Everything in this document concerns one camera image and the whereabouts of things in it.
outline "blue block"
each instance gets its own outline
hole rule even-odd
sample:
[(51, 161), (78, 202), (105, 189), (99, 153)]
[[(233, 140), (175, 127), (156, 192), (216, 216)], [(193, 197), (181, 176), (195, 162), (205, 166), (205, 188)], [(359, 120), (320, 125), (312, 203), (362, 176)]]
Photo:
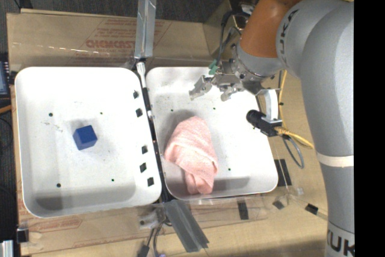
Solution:
[(96, 134), (91, 125), (76, 129), (75, 133), (73, 134), (73, 139), (76, 143), (76, 147), (78, 147), (79, 150), (92, 147), (96, 144), (97, 141)]

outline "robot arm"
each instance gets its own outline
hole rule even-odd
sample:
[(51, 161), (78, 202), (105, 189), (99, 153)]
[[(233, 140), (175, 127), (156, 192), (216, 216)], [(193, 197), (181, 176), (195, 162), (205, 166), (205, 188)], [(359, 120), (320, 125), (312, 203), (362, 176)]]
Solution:
[(328, 257), (355, 255), (353, 31), (354, 2), (260, 0), (232, 58), (190, 92), (194, 99), (215, 85), (226, 101), (237, 91), (260, 94), (261, 81), (281, 69), (301, 79), (327, 192)]

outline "hole in tray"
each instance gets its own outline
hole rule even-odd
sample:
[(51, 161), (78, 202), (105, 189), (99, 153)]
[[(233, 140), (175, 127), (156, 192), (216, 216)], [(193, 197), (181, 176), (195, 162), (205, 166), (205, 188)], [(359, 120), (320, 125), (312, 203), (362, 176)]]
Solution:
[(136, 110), (136, 113), (137, 113), (137, 117), (140, 117), (140, 116), (143, 115), (143, 112), (142, 112), (142, 110), (141, 110), (140, 108), (138, 108), (138, 109)]
[(148, 185), (149, 187), (150, 187), (151, 185), (153, 185), (153, 184), (154, 184), (154, 178), (153, 178), (153, 177), (147, 179), (147, 185)]
[(141, 172), (141, 173), (147, 169), (146, 163), (143, 163), (143, 164), (140, 165), (139, 167), (140, 167), (140, 172)]

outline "pink cloth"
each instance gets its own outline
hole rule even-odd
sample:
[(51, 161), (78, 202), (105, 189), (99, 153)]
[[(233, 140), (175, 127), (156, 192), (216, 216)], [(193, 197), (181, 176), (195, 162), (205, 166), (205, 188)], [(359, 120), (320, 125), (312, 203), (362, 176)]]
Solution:
[(210, 194), (218, 173), (218, 158), (207, 123), (199, 117), (180, 122), (168, 141), (164, 158), (185, 171), (189, 194)]

